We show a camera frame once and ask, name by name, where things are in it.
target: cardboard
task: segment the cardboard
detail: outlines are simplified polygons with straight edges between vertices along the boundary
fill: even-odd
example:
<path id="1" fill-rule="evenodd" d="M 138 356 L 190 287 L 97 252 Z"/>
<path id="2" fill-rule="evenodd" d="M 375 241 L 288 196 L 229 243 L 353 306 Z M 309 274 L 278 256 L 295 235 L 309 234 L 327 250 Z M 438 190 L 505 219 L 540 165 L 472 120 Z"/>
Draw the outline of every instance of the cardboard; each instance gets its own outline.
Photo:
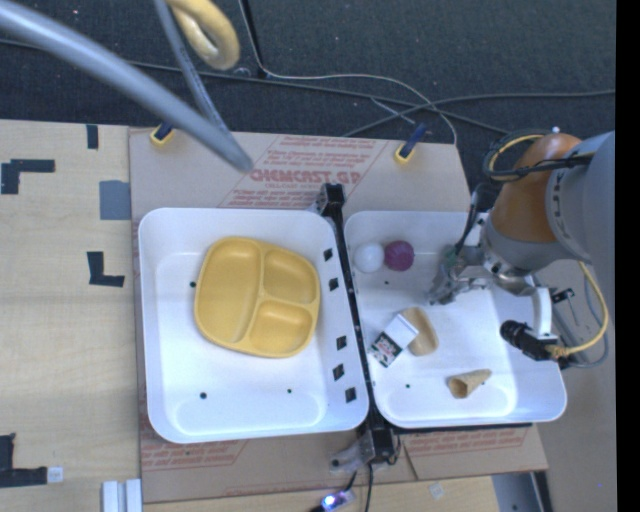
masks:
<path id="1" fill-rule="evenodd" d="M 278 134 L 235 134 L 253 158 L 240 173 L 183 133 L 156 148 L 151 130 L 129 137 L 140 452 L 145 503 L 340 488 L 351 475 L 331 471 L 332 456 L 355 432 L 176 445 L 146 415 L 137 227 L 161 207 L 313 208 L 324 182 L 342 183 L 345 220 L 364 210 L 466 211 L 469 191 L 455 147 L 418 144 L 405 164 L 401 141 Z M 412 482 L 546 469 L 535 426 L 411 433 L 395 465 L 376 468 L 376 483 Z M 365 484 L 366 471 L 356 485 Z"/>

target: cone-shaped brown object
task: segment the cone-shaped brown object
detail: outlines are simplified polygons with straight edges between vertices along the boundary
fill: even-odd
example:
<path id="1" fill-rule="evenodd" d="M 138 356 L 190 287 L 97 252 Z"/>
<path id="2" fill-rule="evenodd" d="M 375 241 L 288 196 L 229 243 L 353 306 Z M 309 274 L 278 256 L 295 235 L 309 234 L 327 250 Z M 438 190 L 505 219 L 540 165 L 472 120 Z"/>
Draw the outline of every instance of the cone-shaped brown object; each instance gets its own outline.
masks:
<path id="1" fill-rule="evenodd" d="M 409 343 L 411 353 L 414 356 L 424 356 L 435 352 L 439 345 L 438 336 L 429 321 L 429 317 L 422 308 L 413 307 L 405 309 L 402 312 L 402 316 L 418 329 L 418 335 Z"/>
<path id="2" fill-rule="evenodd" d="M 449 378 L 449 389 L 456 398 L 467 398 L 480 384 L 491 377 L 491 370 L 461 373 Z"/>

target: white tray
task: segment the white tray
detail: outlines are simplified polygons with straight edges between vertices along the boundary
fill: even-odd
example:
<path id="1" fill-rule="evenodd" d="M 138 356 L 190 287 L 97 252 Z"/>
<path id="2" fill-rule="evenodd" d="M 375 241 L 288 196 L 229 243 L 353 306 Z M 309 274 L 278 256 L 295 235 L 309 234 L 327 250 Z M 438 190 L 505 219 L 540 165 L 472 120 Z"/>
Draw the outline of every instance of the white tray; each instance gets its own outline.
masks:
<path id="1" fill-rule="evenodd" d="M 384 245 L 398 239 L 411 243 L 416 253 L 413 266 L 404 272 L 383 267 L 362 273 L 351 264 L 365 345 L 397 313 L 416 305 L 424 308 L 440 340 L 433 354 L 418 357 L 405 349 L 388 368 L 369 355 L 375 402 L 390 423 L 403 428 L 554 420 L 566 406 L 558 365 L 533 361 L 499 334 L 506 320 L 533 325 L 531 299 L 494 289 L 460 294 L 446 306 L 430 306 L 425 300 L 442 249 L 458 240 L 466 217 L 446 212 L 359 212 L 346 223 L 350 255 L 361 244 Z M 468 398 L 454 398 L 448 377 L 482 368 L 492 370 L 491 378 Z"/>
<path id="2" fill-rule="evenodd" d="M 162 437 L 195 443 L 308 434 L 350 430 L 365 419 L 369 400 L 325 219 L 306 211 L 163 208 L 142 219 L 138 236 L 147 404 Z M 315 265 L 320 314 L 299 354 L 242 354 L 198 331 L 191 283 L 209 246 L 226 236 L 277 244 Z"/>

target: table surface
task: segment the table surface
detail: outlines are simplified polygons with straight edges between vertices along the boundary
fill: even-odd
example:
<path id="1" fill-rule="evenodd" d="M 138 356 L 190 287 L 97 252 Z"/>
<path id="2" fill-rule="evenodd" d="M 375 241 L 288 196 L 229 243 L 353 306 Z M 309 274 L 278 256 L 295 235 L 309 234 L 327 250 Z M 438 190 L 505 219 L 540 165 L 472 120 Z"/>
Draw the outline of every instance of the table surface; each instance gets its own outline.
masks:
<path id="1" fill-rule="evenodd" d="M 16 433 L 14 467 L 60 466 L 64 481 L 2 490 L 14 511 L 99 510 L 100 485 L 140 477 L 130 220 L 100 218 L 99 184 L 129 181 L 128 129 L 0 121 L 0 161 L 54 159 L 0 198 L 0 434 Z M 89 285 L 87 252 L 104 253 L 122 287 Z M 378 510 L 497 511 L 491 477 L 374 486 Z M 365 499 L 345 508 L 357 510 Z M 299 511 L 326 491 L 145 505 L 145 510 Z"/>

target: yellow plate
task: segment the yellow plate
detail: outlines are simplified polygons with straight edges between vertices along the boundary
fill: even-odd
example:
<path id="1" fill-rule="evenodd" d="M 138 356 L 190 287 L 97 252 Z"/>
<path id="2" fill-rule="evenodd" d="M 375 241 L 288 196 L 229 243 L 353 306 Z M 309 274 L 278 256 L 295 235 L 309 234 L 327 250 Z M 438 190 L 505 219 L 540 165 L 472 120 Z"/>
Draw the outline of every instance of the yellow plate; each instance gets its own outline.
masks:
<path id="1" fill-rule="evenodd" d="M 223 347 L 264 357 L 289 357 L 315 331 L 320 282 L 304 257 L 252 238 L 213 244 L 196 283 L 198 329 Z"/>

